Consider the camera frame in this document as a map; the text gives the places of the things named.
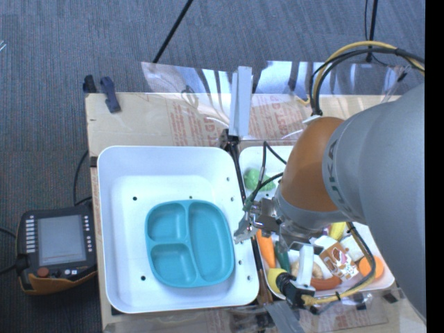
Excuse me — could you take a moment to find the brown cardboard board red print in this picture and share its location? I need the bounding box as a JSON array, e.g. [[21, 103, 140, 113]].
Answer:
[[85, 92, 427, 333]]

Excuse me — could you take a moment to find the yellow round toy food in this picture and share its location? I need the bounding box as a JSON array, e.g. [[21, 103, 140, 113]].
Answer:
[[266, 267, 289, 291]]

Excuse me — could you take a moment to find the green broccoli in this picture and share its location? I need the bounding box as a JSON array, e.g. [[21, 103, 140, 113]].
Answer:
[[243, 168, 277, 192]]

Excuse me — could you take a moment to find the white plastic tray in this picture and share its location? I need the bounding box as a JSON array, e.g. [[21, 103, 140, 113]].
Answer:
[[238, 145, 397, 302], [96, 145, 261, 314]]

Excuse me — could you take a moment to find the beige toy bread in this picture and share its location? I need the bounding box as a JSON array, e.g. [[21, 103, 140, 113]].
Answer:
[[290, 259, 324, 280]]

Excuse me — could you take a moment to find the green toy vegetable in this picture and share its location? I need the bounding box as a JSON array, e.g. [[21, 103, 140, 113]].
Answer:
[[274, 241, 292, 274]]

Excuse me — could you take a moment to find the black block with thin wires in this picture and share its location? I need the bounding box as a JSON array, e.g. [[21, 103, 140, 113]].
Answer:
[[219, 129, 241, 152]]

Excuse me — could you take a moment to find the black cylinder on white bracket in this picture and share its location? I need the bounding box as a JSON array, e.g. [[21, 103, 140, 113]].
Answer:
[[275, 244, 316, 309]]

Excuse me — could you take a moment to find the brown and white printed carton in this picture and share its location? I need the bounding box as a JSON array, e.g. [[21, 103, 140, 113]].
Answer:
[[318, 240, 360, 283]]

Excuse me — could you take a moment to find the blue divided plate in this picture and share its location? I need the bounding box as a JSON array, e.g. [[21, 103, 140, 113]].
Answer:
[[144, 199, 237, 289]]

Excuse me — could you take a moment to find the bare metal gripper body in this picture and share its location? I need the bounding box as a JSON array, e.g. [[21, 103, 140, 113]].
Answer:
[[248, 197, 314, 253]]

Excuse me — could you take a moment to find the orange sausage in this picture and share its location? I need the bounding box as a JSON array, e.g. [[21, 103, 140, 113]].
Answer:
[[309, 275, 343, 292]]

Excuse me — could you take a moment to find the orange carrot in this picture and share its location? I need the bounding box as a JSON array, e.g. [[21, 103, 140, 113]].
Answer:
[[255, 228, 277, 269]]

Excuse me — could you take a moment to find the orange round toy fruit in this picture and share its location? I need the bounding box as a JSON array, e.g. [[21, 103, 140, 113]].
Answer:
[[357, 255, 386, 280]]

